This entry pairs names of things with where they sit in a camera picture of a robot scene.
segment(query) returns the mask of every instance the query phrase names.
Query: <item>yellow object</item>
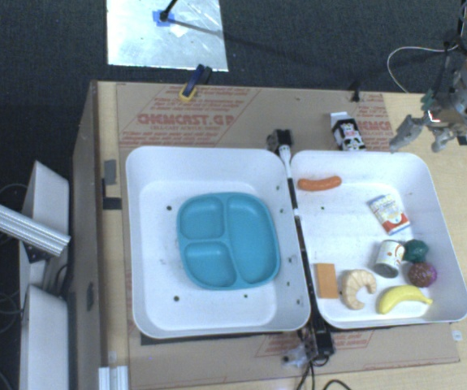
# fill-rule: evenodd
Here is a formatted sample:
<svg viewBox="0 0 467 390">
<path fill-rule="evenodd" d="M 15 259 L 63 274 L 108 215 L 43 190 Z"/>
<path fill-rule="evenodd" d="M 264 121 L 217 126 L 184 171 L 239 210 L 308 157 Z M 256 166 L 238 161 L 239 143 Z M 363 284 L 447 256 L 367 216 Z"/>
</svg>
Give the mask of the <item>yellow object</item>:
<svg viewBox="0 0 467 390">
<path fill-rule="evenodd" d="M 192 92 L 188 95 L 188 96 L 185 96 L 184 95 L 184 90 L 186 89 L 188 84 L 186 84 L 180 91 L 179 91 L 179 100 L 181 100 L 182 102 L 188 102 L 190 101 L 193 96 L 195 95 L 195 93 L 197 92 L 197 86 L 196 87 L 193 87 L 192 89 Z"/>
<path fill-rule="evenodd" d="M 434 302 L 432 299 L 423 295 L 418 287 L 405 284 L 403 286 L 395 286 L 385 292 L 379 301 L 378 312 L 385 315 L 402 301 L 420 301 L 427 305 L 431 305 Z"/>
<path fill-rule="evenodd" d="M 369 293 L 375 293 L 377 284 L 372 273 L 366 270 L 351 270 L 345 275 L 342 281 L 341 292 L 345 304 L 354 310 L 363 309 L 365 304 L 356 299 L 357 292 L 366 286 Z"/>
</svg>

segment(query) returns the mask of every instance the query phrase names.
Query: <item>blue divided plate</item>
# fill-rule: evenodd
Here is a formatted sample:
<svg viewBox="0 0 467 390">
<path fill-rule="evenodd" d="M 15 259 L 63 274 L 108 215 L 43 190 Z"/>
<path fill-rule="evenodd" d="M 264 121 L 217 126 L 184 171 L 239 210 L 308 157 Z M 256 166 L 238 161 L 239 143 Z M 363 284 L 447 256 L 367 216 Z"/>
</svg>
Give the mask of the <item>blue divided plate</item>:
<svg viewBox="0 0 467 390">
<path fill-rule="evenodd" d="M 203 288 L 254 288 L 271 281 L 280 268 L 273 220 L 253 195 L 190 198 L 177 214 L 177 237 L 186 274 Z"/>
</svg>

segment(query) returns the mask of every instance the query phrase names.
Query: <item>purple toy fruit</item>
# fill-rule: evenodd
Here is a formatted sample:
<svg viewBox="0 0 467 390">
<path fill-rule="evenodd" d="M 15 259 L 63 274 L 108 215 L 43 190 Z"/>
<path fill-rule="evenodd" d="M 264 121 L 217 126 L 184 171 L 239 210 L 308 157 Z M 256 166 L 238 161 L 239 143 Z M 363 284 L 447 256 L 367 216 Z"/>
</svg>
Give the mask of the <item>purple toy fruit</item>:
<svg viewBox="0 0 467 390">
<path fill-rule="evenodd" d="M 409 279 L 414 286 L 427 288 L 437 280 L 437 271 L 429 263 L 414 263 L 409 270 Z"/>
</svg>

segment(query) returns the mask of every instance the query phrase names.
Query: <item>metal robot arm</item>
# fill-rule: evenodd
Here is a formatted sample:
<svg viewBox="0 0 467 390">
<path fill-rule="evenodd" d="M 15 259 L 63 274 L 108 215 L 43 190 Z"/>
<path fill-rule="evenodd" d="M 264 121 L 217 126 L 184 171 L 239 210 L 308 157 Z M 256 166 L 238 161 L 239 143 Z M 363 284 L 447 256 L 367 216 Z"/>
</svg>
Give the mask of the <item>metal robot arm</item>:
<svg viewBox="0 0 467 390">
<path fill-rule="evenodd" d="M 467 23 L 467 3 L 463 5 L 461 18 Z M 412 142 L 427 127 L 435 136 L 432 150 L 439 152 L 446 144 L 457 138 L 459 144 L 467 144 L 467 58 L 455 74 L 453 86 L 447 93 L 429 92 L 423 97 L 424 115 L 413 119 L 408 115 L 390 141 L 391 152 L 396 152 Z"/>
</svg>

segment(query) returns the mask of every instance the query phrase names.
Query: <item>wooden table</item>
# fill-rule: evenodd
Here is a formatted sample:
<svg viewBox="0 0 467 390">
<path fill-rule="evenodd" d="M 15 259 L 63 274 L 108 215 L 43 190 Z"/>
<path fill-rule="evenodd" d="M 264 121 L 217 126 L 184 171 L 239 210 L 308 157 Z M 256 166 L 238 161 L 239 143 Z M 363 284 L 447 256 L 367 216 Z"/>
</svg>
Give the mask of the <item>wooden table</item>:
<svg viewBox="0 0 467 390">
<path fill-rule="evenodd" d="M 112 91 L 101 95 L 100 110 L 105 106 L 116 104 Z M 397 128 L 407 114 L 420 116 L 420 95 L 395 94 L 383 95 L 387 113 L 392 128 Z M 105 115 L 99 123 L 102 157 L 106 151 L 116 149 L 115 134 L 116 123 L 105 121 Z M 414 143 L 403 151 L 411 152 L 422 158 L 430 168 L 448 231 L 452 237 L 461 270 L 467 285 L 467 146 L 459 146 L 456 141 L 448 143 L 448 147 L 438 153 L 432 153 L 430 145 L 434 138 L 430 132 L 424 130 Z M 107 195 L 112 196 L 112 188 Z M 123 288 L 115 288 L 125 282 L 123 273 L 123 257 L 115 250 L 122 246 L 123 232 L 120 227 L 121 219 L 117 214 L 106 213 L 103 217 L 103 227 L 106 239 L 103 245 L 105 255 L 106 295 L 108 306 L 106 312 L 106 328 L 108 348 L 115 351 L 116 364 L 128 363 L 126 319 L 126 297 Z M 447 365 L 420 366 L 398 368 L 390 370 L 373 370 L 369 372 L 354 372 L 339 375 L 320 375 L 316 371 L 316 388 L 322 386 L 330 379 L 341 379 L 353 390 L 375 388 L 397 388 L 403 390 L 418 390 L 419 388 L 451 388 L 467 389 L 467 318 L 452 325 L 453 330 L 459 331 L 462 341 L 458 343 L 461 361 Z M 298 384 L 298 378 L 264 380 L 247 383 L 227 383 L 205 386 L 208 390 L 255 390 L 255 389 L 293 389 Z M 341 388 L 334 384 L 331 388 Z"/>
</svg>

